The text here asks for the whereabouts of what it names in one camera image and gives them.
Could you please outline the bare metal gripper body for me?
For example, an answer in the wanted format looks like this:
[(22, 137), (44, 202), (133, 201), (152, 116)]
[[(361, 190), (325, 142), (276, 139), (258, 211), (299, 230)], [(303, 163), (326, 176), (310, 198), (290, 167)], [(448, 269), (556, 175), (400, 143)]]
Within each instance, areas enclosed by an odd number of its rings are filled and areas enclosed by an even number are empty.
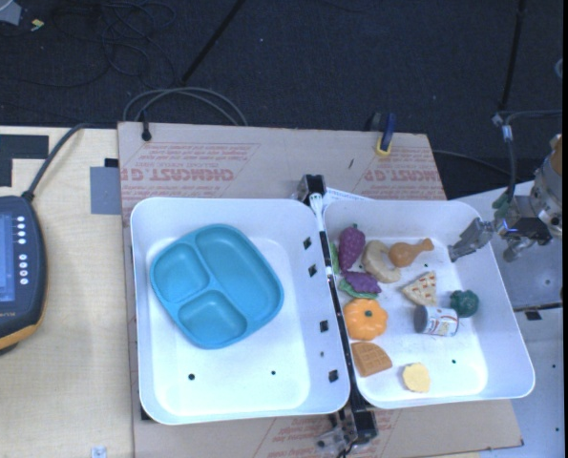
[(560, 238), (561, 214), (550, 211), (538, 194), (511, 196), (494, 203), (494, 229), (502, 238)]

